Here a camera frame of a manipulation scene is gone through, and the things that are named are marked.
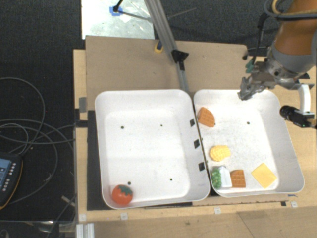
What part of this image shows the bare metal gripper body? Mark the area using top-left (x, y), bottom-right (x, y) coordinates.
top-left (250, 58), bottom-right (302, 92)

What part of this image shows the white plastic tray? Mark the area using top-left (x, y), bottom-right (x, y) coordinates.
top-left (94, 89), bottom-right (211, 210)
top-left (193, 89), bottom-right (305, 198)

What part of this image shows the yellow corn cob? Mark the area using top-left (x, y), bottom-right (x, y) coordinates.
top-left (209, 145), bottom-right (232, 162)

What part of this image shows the yellow cheese slice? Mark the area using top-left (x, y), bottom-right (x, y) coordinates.
top-left (251, 163), bottom-right (278, 189)

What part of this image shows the brown waffle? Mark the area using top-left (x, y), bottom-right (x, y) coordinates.
top-left (230, 169), bottom-right (247, 189)

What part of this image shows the green peas white packet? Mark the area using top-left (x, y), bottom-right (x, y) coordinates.
top-left (210, 165), bottom-right (233, 190)

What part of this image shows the brown cardboard board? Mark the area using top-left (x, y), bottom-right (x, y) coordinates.
top-left (85, 35), bottom-right (307, 210)

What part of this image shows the red tomato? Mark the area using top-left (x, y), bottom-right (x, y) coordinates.
top-left (111, 184), bottom-right (134, 206)

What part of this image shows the black cylinder on white bracket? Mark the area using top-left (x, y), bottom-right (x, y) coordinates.
top-left (279, 82), bottom-right (317, 128)

